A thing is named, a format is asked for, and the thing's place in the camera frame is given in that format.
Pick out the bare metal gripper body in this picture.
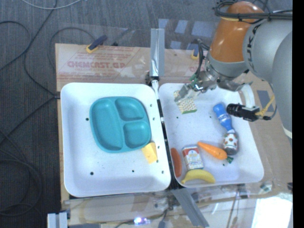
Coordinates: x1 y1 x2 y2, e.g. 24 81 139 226
190 70 218 93

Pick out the white plastic tray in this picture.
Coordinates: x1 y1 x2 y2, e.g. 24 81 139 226
60 82 172 198
158 83 265 188

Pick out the blue and white bottle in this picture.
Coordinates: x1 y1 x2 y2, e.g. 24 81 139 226
212 103 236 134

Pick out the orange carrot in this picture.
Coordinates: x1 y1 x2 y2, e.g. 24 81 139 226
197 141 234 164

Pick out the white can with red dots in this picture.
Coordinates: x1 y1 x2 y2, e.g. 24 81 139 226
223 132 239 156

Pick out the red and white can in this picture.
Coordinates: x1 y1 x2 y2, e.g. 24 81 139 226
181 145 205 171

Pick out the yellow cheese wedge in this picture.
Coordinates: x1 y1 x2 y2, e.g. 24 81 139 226
141 141 159 164

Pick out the red sausage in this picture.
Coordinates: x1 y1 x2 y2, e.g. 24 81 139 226
170 147 183 178

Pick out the teal divided plate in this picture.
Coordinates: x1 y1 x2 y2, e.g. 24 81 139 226
89 96 152 154

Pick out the yellow banana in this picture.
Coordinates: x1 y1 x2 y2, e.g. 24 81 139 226
180 169 216 185

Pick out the brown cardboard board, red print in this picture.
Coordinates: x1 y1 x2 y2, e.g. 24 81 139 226
55 43 293 205

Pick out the black cylinder on white bracket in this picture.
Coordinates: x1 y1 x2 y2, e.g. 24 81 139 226
226 84 261 123

